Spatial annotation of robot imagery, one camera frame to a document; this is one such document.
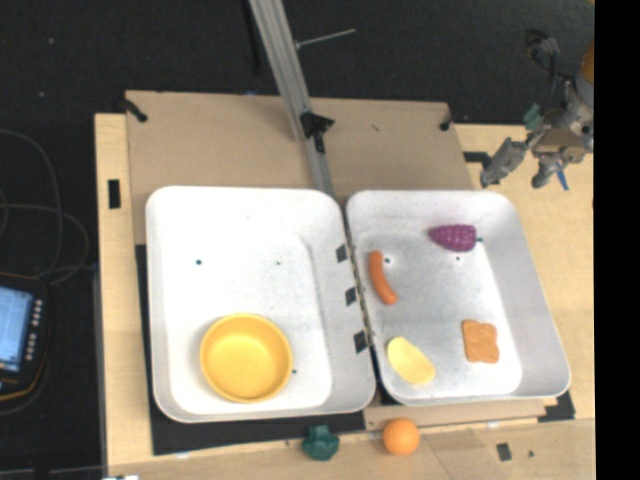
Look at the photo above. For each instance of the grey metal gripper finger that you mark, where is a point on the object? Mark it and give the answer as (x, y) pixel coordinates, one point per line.
(546, 170)
(504, 160)

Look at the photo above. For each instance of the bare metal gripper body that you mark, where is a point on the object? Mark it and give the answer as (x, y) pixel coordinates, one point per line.
(567, 138)

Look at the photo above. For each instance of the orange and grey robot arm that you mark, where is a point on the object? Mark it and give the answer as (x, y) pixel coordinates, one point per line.
(588, 70)

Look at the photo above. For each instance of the purple grapes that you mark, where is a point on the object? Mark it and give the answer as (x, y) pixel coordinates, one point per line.
(454, 237)

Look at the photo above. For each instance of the white plastic tray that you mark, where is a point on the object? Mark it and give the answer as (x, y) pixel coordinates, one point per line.
(240, 248)
(450, 293)

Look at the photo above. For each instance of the orange sausage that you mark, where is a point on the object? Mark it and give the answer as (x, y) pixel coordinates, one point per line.
(381, 278)

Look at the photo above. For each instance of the orange bread slice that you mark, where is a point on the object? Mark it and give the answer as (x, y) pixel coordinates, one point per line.
(480, 342)

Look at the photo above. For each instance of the thin black and white rod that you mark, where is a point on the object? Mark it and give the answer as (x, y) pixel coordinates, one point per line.
(361, 293)

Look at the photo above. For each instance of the yellow oval chip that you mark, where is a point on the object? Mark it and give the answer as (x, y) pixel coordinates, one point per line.
(410, 362)

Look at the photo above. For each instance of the brown cardboard board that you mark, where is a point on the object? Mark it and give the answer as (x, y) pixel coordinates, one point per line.
(225, 143)

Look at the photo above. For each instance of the orange ball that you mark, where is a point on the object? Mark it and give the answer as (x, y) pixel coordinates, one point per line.
(401, 436)

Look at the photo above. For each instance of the yellow bowl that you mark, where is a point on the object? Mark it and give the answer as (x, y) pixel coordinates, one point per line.
(246, 358)

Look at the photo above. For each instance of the green broccoli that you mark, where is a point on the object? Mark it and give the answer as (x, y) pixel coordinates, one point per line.
(321, 444)

